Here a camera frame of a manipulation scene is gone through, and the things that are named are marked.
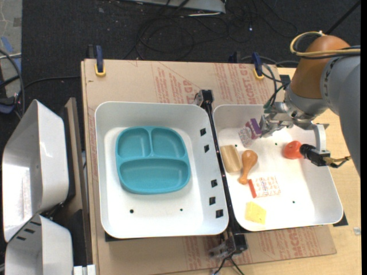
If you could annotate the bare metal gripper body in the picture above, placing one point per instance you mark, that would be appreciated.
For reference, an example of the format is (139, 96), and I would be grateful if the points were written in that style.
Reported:
(282, 115)

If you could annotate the white plastic tray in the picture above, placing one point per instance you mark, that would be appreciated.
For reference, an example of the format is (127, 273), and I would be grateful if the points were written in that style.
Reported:
(304, 193)
(160, 216)

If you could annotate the orange toy tomato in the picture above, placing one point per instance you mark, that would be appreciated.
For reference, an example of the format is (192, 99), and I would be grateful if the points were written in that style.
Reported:
(291, 149)

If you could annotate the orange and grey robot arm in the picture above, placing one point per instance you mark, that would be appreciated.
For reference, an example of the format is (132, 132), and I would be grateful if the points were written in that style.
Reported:
(341, 90)

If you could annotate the black cylinder on white bracket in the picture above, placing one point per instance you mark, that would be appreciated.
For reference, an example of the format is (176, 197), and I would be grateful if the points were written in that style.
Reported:
(315, 154)

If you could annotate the tan toy bread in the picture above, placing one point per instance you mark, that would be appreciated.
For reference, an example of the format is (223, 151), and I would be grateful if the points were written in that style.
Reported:
(230, 158)

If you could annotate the yellow toy cheese wedge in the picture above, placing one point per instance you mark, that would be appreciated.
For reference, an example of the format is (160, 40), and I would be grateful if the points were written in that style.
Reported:
(255, 212)

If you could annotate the blue divided plate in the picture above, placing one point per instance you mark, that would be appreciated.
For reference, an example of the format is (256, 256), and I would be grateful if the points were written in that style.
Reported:
(153, 168)

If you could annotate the white packet with red edge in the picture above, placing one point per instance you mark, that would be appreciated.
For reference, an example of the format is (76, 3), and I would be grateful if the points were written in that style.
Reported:
(265, 186)

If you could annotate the thin black rod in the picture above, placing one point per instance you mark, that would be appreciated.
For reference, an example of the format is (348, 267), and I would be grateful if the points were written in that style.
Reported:
(220, 165)

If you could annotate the brown toy chicken drumstick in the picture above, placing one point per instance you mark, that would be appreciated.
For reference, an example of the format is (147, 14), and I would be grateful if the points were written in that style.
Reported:
(248, 160)

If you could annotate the purple and white packet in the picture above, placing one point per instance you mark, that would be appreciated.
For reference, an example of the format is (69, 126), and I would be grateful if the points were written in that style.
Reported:
(249, 132)

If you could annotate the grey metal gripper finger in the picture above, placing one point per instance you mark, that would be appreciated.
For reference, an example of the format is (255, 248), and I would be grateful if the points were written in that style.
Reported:
(274, 129)
(264, 127)

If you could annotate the brown cardboard board, red print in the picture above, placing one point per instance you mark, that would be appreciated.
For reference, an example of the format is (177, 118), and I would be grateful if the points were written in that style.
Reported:
(143, 82)

